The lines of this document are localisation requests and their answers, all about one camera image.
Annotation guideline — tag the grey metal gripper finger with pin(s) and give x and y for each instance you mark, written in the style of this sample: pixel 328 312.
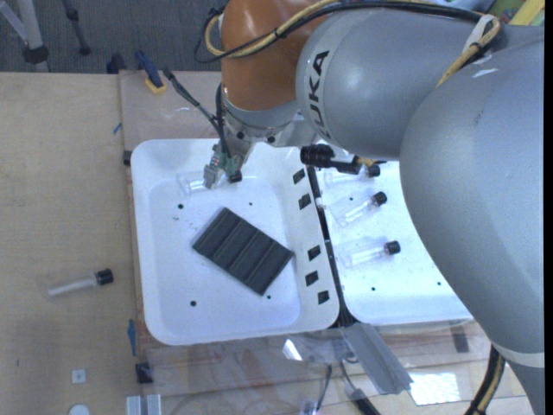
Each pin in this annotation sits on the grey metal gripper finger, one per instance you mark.
pixel 211 176

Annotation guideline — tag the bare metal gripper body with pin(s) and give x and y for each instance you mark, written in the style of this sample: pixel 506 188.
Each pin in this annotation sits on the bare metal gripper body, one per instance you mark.
pixel 252 137

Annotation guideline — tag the clear bottle with black cap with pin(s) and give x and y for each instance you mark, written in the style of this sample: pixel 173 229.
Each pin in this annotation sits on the clear bottle with black cap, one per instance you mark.
pixel 190 184
pixel 365 254
pixel 352 211
pixel 345 177
pixel 73 284

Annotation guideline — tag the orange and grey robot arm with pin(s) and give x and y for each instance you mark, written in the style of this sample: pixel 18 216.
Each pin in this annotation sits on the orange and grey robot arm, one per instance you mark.
pixel 458 188

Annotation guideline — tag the black ribbed rectangular pad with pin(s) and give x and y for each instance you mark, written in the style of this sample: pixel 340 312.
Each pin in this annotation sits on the black ribbed rectangular pad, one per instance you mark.
pixel 242 251

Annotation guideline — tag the white plastic tray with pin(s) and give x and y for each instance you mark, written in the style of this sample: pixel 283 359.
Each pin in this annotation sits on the white plastic tray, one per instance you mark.
pixel 389 292
pixel 181 275

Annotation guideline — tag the black cylinder on white bracket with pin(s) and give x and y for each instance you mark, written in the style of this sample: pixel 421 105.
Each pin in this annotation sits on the black cylinder on white bracket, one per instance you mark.
pixel 317 155

